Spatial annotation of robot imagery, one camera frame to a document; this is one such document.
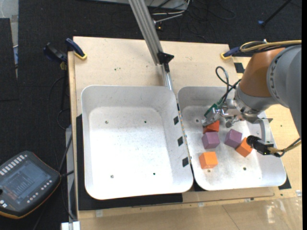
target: wooden table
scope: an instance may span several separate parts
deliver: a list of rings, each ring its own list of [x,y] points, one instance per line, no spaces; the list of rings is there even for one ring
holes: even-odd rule
[[[82,61],[72,52],[68,53],[75,190],[77,191],[76,117],[82,113],[81,91],[86,86],[95,84],[155,86],[163,85],[163,80],[161,67],[154,65],[144,40],[92,37],[74,37],[73,40],[88,54],[88,58]],[[241,77],[236,72],[234,62],[240,62],[246,67],[249,61],[248,57],[233,57],[223,61],[220,54],[229,50],[228,45],[223,44],[162,41],[161,45],[164,52],[175,56],[170,62],[175,94],[184,86],[224,86],[224,83],[215,75],[217,66],[223,66],[229,74],[230,83],[234,83]],[[289,109],[281,105],[272,106],[266,111],[266,115],[273,118],[271,129],[278,148],[287,147],[299,137]],[[192,188],[183,193],[183,203],[180,204],[96,211],[78,210],[77,218],[81,222],[82,230],[137,230],[158,227],[173,229],[171,226],[174,225],[178,225],[180,229],[203,229],[205,224],[208,225],[211,222],[203,217],[209,211],[212,221],[216,220],[221,227],[237,229],[227,216],[224,210],[225,205],[250,200],[262,201],[262,203],[283,198],[291,200],[291,198],[297,198],[297,190],[302,191],[301,147],[286,153],[282,161],[292,186],[289,189],[262,187],[195,192]]]

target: purple cube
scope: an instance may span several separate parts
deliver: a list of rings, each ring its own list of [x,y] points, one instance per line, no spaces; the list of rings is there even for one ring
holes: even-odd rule
[[[217,132],[206,132],[201,140],[205,149],[216,148],[220,144]]]
[[[242,142],[242,133],[234,129],[231,129],[226,134],[224,144],[232,148],[237,148],[241,144],[241,142]]]

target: block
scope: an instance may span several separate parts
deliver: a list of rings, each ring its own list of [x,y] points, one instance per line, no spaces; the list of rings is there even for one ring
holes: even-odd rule
[[[206,132],[203,134],[201,140],[205,149],[216,148],[220,144],[217,132]]]
[[[213,168],[218,164],[215,151],[204,152],[199,156],[202,169]]]
[[[205,134],[206,132],[219,132],[219,130],[220,130],[220,120],[217,120],[214,123],[204,127],[202,129],[202,133]]]
[[[231,129],[227,132],[224,144],[232,148],[237,148],[241,144],[241,142],[242,142],[241,132],[236,131],[234,129]]]
[[[240,153],[243,157],[246,157],[253,151],[253,148],[246,142],[247,138],[245,137],[241,144],[236,148],[236,151]]]

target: orange cube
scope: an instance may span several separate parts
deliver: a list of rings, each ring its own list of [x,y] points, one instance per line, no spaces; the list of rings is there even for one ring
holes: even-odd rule
[[[218,164],[215,151],[204,152],[199,156],[202,169],[213,168]]]
[[[219,130],[220,130],[220,120],[217,120],[214,123],[204,127],[202,133],[204,134],[206,132],[219,132]]]
[[[245,137],[241,144],[236,148],[236,151],[240,153],[243,157],[246,157],[253,151],[253,148],[246,142],[247,138]]]

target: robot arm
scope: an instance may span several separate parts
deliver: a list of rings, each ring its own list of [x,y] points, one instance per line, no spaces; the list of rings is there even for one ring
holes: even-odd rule
[[[268,130],[272,119],[263,120],[258,115],[273,104],[281,104],[290,109],[301,138],[301,57],[301,44],[254,54],[238,83],[234,98],[215,103],[204,115],[203,126],[220,117],[227,120],[226,127],[244,120],[260,123],[261,139],[250,137],[248,141],[254,148],[262,143],[261,153],[269,154],[265,146],[270,145]]]

